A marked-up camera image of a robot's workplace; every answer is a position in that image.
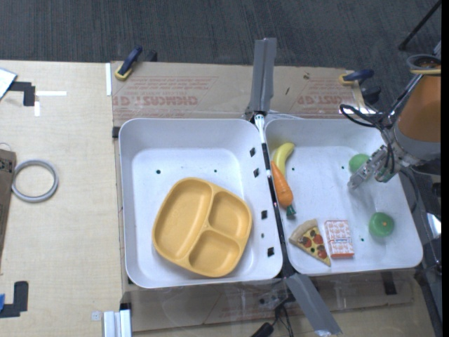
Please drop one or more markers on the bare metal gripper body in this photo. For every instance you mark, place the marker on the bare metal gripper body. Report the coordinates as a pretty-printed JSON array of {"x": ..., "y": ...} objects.
[{"x": 386, "y": 160}]

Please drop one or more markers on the pizza slice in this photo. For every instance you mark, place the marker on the pizza slice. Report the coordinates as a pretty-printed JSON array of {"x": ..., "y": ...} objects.
[{"x": 312, "y": 241}]

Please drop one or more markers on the white paper sheet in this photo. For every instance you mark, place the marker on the white paper sheet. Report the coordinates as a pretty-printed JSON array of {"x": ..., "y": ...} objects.
[{"x": 5, "y": 81}]

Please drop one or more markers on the orange and white carton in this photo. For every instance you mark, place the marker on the orange and white carton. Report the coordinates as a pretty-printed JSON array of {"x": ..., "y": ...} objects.
[{"x": 338, "y": 239}]

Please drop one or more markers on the brown cardboard board red print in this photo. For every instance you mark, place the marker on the brown cardboard board red print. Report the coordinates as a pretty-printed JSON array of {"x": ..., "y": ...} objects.
[{"x": 196, "y": 90}]

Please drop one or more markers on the green round can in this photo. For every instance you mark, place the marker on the green round can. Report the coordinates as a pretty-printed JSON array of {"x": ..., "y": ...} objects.
[{"x": 380, "y": 225}]

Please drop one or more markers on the yellow banana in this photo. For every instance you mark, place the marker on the yellow banana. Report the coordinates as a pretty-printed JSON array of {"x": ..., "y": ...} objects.
[{"x": 282, "y": 154}]

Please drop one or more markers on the yellow divided plate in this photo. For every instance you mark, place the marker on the yellow divided plate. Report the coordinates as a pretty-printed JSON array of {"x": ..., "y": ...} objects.
[{"x": 186, "y": 219}]

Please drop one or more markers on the white plastic tray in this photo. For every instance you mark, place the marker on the white plastic tray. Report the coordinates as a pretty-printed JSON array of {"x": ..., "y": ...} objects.
[
  {"x": 147, "y": 202},
  {"x": 326, "y": 195}
]

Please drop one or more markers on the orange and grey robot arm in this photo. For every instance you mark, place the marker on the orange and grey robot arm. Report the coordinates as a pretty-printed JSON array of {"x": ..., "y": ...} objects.
[{"x": 421, "y": 114}]

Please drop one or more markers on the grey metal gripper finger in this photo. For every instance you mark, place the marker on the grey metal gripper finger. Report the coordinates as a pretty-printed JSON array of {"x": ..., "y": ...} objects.
[
  {"x": 369, "y": 164},
  {"x": 356, "y": 180}
]

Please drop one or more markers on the orange carrot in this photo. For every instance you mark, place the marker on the orange carrot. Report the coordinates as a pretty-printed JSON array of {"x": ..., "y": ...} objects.
[{"x": 281, "y": 188}]

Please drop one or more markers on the green ball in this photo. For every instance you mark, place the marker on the green ball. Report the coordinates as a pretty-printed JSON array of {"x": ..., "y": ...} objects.
[{"x": 356, "y": 160}]

